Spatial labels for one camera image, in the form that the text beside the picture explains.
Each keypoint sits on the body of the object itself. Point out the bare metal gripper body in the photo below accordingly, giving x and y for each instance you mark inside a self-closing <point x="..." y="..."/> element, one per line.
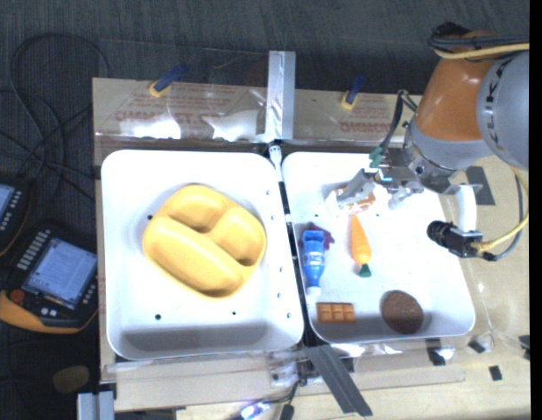
<point x="417" y="174"/>

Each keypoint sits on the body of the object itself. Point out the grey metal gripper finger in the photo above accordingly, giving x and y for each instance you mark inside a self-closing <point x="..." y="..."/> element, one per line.
<point x="401" y="197"/>
<point x="357" y="185"/>

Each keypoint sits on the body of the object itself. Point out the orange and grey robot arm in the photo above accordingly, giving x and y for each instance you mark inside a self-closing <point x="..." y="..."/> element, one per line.
<point x="450" y="103"/>

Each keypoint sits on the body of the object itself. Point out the white and orange carton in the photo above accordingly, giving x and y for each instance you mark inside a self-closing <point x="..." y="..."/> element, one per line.
<point x="360" y="205"/>

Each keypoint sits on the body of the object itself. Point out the orange carrot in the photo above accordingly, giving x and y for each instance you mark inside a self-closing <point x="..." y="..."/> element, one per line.
<point x="359" y="241"/>

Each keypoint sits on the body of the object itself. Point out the white plastic tray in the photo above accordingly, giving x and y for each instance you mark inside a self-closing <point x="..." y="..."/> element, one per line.
<point x="410" y="261"/>
<point x="200" y="322"/>

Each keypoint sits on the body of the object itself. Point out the brown cardboard board red print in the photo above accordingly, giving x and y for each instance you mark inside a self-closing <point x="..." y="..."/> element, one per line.
<point x="323" y="112"/>

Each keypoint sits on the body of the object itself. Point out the blue plastic bottle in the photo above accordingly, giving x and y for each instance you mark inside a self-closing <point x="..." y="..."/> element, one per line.
<point x="313" y="258"/>

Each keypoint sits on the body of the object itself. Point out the brown round biscuit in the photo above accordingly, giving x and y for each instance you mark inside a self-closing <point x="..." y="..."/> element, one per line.
<point x="402" y="312"/>

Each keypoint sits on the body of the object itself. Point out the orange waffle biscuit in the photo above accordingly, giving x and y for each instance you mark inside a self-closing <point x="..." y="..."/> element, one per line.
<point x="335" y="312"/>

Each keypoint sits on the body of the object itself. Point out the yellow divided plate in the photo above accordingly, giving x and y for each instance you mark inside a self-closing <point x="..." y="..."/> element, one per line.
<point x="200" y="243"/>

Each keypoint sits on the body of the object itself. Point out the black cylinder on white bracket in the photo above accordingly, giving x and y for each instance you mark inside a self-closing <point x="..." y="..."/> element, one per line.
<point x="454" y="236"/>

